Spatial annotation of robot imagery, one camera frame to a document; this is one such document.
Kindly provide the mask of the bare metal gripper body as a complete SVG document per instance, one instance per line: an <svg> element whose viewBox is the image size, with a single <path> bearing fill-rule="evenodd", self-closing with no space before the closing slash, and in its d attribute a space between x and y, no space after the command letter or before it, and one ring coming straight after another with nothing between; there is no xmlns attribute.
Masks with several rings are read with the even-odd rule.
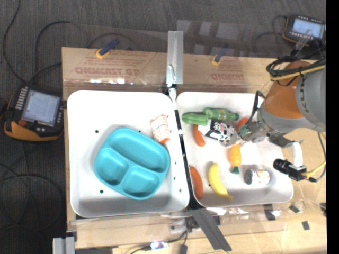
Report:
<svg viewBox="0 0 339 254"><path fill-rule="evenodd" d="M258 122L245 123L239 128L240 137L244 141L261 142L267 136L267 127Z"/></svg>

